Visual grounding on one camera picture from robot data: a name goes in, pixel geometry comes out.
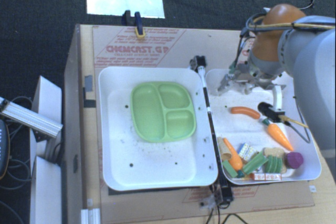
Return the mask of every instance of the green plastic plate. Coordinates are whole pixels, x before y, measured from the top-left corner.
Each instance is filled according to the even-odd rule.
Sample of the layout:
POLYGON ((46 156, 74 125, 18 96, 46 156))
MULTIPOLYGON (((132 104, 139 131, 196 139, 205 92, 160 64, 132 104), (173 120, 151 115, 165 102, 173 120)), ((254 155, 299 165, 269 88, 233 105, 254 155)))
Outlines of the green plastic plate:
POLYGON ((175 82, 146 82, 131 93, 136 133, 148 142, 172 142, 191 136, 196 129, 193 102, 175 82))

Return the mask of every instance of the white tray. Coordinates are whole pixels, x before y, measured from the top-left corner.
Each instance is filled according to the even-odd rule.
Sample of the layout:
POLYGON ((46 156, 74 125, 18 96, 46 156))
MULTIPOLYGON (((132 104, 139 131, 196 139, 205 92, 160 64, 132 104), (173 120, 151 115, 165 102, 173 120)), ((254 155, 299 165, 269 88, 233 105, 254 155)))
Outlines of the white tray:
POLYGON ((110 188, 208 186, 216 180, 218 168, 197 73, 181 68, 107 67, 100 72, 98 84, 103 177, 110 188), (191 137, 150 143, 137 135, 130 110, 131 91, 149 81, 171 81, 186 87, 196 116, 196 131, 191 137))
MULTIPOLYGON (((266 102, 273 105, 272 91, 266 91, 262 88, 254 88, 252 93, 244 94, 244 88, 235 84, 232 89, 218 96, 216 89, 220 86, 220 81, 228 73, 226 69, 213 69, 206 75, 206 82, 209 92, 209 101, 213 113, 214 127, 217 137, 226 137, 232 146, 238 151, 244 143, 248 143, 257 151, 263 150, 264 147, 281 147, 266 132, 265 126, 258 120, 242 114, 231 114, 230 108, 233 106, 247 106, 257 110, 260 102, 266 102)), ((276 83, 285 84, 283 92, 282 108, 286 115, 293 119, 299 120, 295 101, 292 98, 294 91, 292 87, 292 78, 283 74, 281 79, 276 83)), ((303 155, 304 163, 298 169, 287 169, 282 175, 282 182, 297 180, 313 180, 319 177, 321 173, 321 163, 313 140, 307 144, 295 131, 284 124, 279 124, 284 134, 289 139, 296 152, 303 155)), ((305 132, 298 125, 297 129, 305 136, 305 132)), ((231 178, 224 170, 226 177, 234 184, 264 184, 276 183, 279 181, 254 181, 231 178)))

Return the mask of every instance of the orange toy food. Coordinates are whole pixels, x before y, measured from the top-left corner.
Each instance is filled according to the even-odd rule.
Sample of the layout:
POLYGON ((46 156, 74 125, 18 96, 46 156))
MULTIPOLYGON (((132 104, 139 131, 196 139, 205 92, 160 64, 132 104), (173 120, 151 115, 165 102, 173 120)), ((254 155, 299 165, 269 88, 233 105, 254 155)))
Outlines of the orange toy food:
POLYGON ((232 158, 229 160, 229 163, 231 164, 234 170, 236 171, 241 170, 243 167, 243 161, 241 157, 238 155, 236 150, 232 147, 231 143, 226 138, 224 138, 223 141, 232 154, 232 158))
POLYGON ((256 120, 260 118, 260 113, 258 111, 247 108, 245 106, 235 106, 231 108, 231 113, 232 114, 245 114, 256 120))
POLYGON ((288 149, 289 151, 294 150, 287 137, 277 124, 269 123, 268 120, 263 120, 262 122, 267 125, 267 132, 275 141, 277 141, 281 146, 288 149))

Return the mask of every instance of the purple toy food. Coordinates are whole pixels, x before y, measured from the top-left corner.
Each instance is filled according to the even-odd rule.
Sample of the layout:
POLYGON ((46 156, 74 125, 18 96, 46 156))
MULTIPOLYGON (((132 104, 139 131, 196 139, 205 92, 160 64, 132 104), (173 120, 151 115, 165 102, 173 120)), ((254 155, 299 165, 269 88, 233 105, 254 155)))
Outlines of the purple toy food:
POLYGON ((286 155, 286 164, 289 168, 297 169, 303 164, 303 157, 299 152, 290 152, 286 155))

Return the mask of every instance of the toy carrot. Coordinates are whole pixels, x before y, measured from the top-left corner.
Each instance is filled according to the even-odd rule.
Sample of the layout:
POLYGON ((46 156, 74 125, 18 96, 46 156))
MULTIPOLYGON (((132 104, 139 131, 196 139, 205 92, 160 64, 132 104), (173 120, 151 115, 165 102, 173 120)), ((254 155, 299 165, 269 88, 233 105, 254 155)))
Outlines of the toy carrot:
POLYGON ((241 157, 238 155, 238 153, 232 147, 231 143, 226 138, 224 138, 223 141, 232 154, 232 158, 229 160, 229 163, 231 164, 234 170, 236 171, 241 170, 243 167, 243 161, 241 157))
POLYGON ((289 151, 294 150, 287 137, 277 124, 269 123, 268 119, 264 119, 262 122, 263 124, 267 125, 267 132, 275 141, 277 141, 281 146, 288 149, 289 151))

